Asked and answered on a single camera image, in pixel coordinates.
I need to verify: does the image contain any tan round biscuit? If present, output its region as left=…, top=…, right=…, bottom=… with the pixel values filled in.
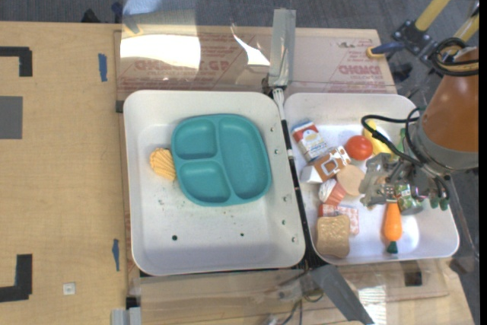
left=336, top=164, right=367, bottom=198

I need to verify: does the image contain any white plastic tray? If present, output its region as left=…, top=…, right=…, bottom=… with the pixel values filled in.
left=283, top=92, right=460, bottom=266
left=123, top=89, right=307, bottom=277

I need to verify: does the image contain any tan bread slice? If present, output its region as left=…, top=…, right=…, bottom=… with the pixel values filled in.
left=315, top=214, right=352, bottom=260

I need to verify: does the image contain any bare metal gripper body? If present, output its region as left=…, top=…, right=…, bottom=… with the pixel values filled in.
left=391, top=158, right=434, bottom=202

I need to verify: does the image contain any yellow banana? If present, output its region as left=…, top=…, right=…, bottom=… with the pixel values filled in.
left=361, top=119, right=399, bottom=161

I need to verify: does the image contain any red tomato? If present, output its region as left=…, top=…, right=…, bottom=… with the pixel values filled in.
left=344, top=135, right=374, bottom=161

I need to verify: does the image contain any green can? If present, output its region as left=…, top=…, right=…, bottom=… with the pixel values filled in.
left=395, top=182, right=425, bottom=215

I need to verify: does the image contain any red and white carton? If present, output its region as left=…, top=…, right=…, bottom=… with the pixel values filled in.
left=291, top=119, right=329, bottom=163

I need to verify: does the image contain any brown cardboard board, red print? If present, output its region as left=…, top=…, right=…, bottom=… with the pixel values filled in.
left=113, top=25, right=457, bottom=313

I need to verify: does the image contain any yellow shell-shaped biscuit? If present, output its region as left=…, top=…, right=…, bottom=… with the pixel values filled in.
left=148, top=147, right=177, bottom=182

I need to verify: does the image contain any teal divided plate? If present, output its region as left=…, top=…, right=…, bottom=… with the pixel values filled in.
left=170, top=113, right=273, bottom=208

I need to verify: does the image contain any orange carrot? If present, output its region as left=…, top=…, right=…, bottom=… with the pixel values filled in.
left=382, top=201, right=404, bottom=255

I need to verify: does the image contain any brown and white carton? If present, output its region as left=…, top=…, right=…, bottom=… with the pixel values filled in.
left=299, top=145, right=352, bottom=185

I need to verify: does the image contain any red and white packet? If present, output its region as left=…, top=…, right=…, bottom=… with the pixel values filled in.
left=318, top=203, right=360, bottom=236

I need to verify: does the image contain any orange and white cupcake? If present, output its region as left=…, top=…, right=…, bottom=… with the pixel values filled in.
left=317, top=178, right=348, bottom=208

